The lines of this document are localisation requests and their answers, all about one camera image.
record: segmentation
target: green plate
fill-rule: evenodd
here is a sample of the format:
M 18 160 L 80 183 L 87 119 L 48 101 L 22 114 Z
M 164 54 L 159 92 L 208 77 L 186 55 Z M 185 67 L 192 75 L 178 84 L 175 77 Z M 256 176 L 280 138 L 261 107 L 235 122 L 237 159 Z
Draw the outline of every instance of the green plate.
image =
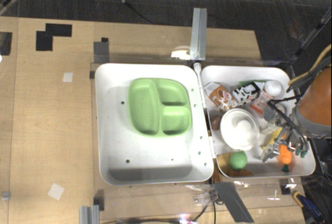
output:
M 139 78 L 129 86 L 129 119 L 142 135 L 180 135 L 191 127 L 185 87 L 174 80 Z

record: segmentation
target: white paper square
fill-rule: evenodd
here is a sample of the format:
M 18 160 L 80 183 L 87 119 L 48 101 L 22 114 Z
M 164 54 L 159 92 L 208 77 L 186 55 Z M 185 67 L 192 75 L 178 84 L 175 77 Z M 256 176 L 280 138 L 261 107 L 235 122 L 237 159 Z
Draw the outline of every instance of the white paper square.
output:
M 63 82 L 73 82 L 73 74 L 74 73 L 64 73 L 63 74 Z
M 48 192 L 48 195 L 56 200 L 60 200 L 63 191 L 64 191 L 63 187 L 57 184 L 53 184 L 50 191 Z

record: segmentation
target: wooden table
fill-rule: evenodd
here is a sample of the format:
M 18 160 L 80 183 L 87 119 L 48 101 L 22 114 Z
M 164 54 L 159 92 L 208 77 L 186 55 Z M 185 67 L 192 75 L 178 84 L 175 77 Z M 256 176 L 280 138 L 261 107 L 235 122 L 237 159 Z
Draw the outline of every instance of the wooden table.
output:
M 54 37 L 52 52 L 36 51 L 36 31 L 44 31 L 46 23 L 72 24 L 72 37 Z M 0 223 L 78 223 L 80 206 L 93 203 L 98 173 L 89 79 L 93 42 L 107 37 L 111 60 L 127 56 L 130 62 L 132 55 L 168 58 L 175 47 L 190 45 L 191 28 L 0 17 L 0 31 L 13 32 L 12 52 L 0 63 L 0 189 L 11 192 L 9 202 L 0 204 Z M 206 50 L 208 57 L 260 59 L 252 31 L 208 29 Z M 64 73 L 73 73 L 72 82 L 63 82 Z M 299 179 L 294 181 L 302 191 Z M 64 188 L 59 200 L 48 195 L 54 183 Z M 243 184 L 253 187 L 239 193 L 256 223 L 304 223 L 289 196 L 273 196 L 278 180 Z M 137 189 L 135 197 L 124 195 L 126 188 L 107 189 L 115 204 L 131 202 L 113 217 L 135 214 L 140 201 L 147 199 L 142 198 L 147 187 Z M 270 194 L 279 200 L 268 201 Z M 157 212 L 153 187 L 149 197 L 149 212 L 169 214 Z M 200 210 L 186 200 L 176 207 L 183 213 Z M 225 206 L 217 211 L 217 223 L 233 223 Z M 199 221 L 213 223 L 211 208 Z

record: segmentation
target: green ball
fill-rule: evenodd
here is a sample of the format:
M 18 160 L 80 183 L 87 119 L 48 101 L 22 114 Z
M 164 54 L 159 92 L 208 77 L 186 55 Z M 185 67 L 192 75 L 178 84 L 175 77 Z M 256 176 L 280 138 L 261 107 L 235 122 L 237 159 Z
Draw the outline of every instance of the green ball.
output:
M 234 170 L 241 170 L 247 165 L 247 155 L 244 151 L 234 152 L 229 158 L 229 163 Z

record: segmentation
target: wooden surface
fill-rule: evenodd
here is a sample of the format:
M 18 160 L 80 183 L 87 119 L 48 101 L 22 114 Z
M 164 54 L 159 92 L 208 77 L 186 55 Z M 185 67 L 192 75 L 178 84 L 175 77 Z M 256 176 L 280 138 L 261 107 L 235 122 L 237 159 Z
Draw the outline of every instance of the wooden surface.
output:
M 47 22 L 72 24 L 73 35 L 54 37 L 53 52 L 35 51 L 36 31 L 44 31 Z M 4 24 L 9 24 L 9 21 L 0 18 L 0 31 Z M 0 116 L 6 117 L 6 111 L 10 106 L 13 108 L 12 118 L 0 121 L 0 130 L 7 131 L 7 139 L 12 132 L 11 148 L 8 140 L 0 137 L 1 191 L 8 190 L 5 188 L 9 186 L 12 194 L 9 211 L 7 206 L 1 207 L 1 217 L 8 212 L 10 224 L 78 223 L 79 207 L 91 206 L 94 192 L 98 191 L 94 188 L 95 181 L 99 187 L 104 185 L 103 182 L 98 183 L 97 164 L 95 168 L 93 166 L 89 79 L 93 42 L 108 37 L 111 59 L 119 54 L 125 57 L 133 54 L 169 57 L 175 47 L 190 45 L 191 28 L 25 18 L 16 19 L 15 24 L 18 28 L 8 29 L 18 31 L 17 57 L 11 54 L 8 61 L 0 63 L 1 70 L 6 66 L 0 71 L 0 90 L 2 93 L 6 91 L 0 98 Z M 260 58 L 254 32 L 208 29 L 207 38 L 208 55 Z M 16 77 L 12 76 L 11 81 L 6 82 L 4 72 L 12 72 L 13 69 L 16 69 Z M 73 82 L 63 82 L 64 73 L 69 72 L 73 73 Z M 6 182 L 8 166 L 10 183 Z M 48 195 L 53 183 L 64 188 L 60 200 Z M 274 195 L 275 186 L 261 184 L 265 188 L 257 187 L 261 191 L 259 195 L 257 188 L 239 191 L 244 203 L 251 205 L 254 219 L 261 221 L 258 223 L 304 223 L 301 209 L 289 197 L 279 197 L 282 198 L 279 202 L 267 203 L 267 197 Z M 120 217 L 142 216 L 146 212 L 158 216 L 172 214 L 174 205 L 170 206 L 169 201 L 176 199 L 175 206 L 179 212 L 199 211 L 193 206 L 192 193 L 187 190 L 183 191 L 182 199 L 178 199 L 179 194 L 169 193 L 167 188 L 146 186 L 129 189 L 107 185 L 101 188 L 106 196 L 113 199 Z M 217 223 L 233 223 L 225 206 L 220 206 L 218 211 Z M 281 212 L 285 216 L 290 215 L 291 222 L 286 217 L 275 222 L 274 217 Z M 213 214 L 207 212 L 199 223 L 211 224 L 211 216 Z M 6 217 L 0 218 L 0 223 L 7 223 Z

